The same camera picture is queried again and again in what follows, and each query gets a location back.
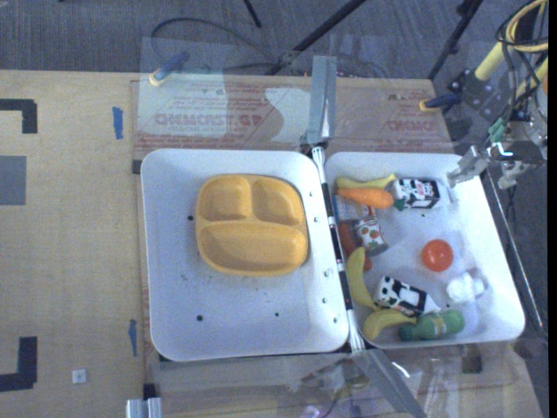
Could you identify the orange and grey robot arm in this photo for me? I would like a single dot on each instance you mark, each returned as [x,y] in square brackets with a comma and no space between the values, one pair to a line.
[544,89]

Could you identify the red sausage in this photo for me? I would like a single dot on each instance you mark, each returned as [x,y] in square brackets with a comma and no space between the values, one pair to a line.
[348,240]

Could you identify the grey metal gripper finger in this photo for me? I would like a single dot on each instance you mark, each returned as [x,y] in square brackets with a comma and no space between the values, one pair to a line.
[512,174]
[467,166]

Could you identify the orange carrot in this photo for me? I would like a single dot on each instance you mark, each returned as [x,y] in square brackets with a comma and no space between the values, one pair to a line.
[367,197]

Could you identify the orange divided plate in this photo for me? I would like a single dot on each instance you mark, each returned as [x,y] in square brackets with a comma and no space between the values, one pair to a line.
[250,242]

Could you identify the white plastic tray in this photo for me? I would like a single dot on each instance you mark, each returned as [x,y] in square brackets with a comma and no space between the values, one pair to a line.
[243,312]
[483,216]

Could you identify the white can with orange print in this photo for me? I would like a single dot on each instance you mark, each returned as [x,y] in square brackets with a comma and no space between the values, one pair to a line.
[372,235]

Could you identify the thin black and white rod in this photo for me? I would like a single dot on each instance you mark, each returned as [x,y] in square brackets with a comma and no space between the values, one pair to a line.
[333,229]

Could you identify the brown cardboard board red print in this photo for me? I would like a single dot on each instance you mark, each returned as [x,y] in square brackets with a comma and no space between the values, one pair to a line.
[209,116]

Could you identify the cow print milk carton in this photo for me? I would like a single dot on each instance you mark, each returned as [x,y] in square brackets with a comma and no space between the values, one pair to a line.
[402,296]
[420,193]

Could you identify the orange ball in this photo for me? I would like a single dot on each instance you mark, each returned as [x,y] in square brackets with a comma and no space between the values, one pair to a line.
[437,255]

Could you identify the green bottle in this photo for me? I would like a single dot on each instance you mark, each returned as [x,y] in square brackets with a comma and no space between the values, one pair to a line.
[435,325]

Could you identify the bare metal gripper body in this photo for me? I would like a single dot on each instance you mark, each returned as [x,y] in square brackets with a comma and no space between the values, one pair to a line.
[527,150]

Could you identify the blue and white packet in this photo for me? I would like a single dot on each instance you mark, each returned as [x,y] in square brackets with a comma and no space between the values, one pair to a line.
[348,209]

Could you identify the yellow banana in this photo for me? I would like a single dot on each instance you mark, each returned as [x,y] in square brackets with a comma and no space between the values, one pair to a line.
[383,321]
[357,277]
[361,181]

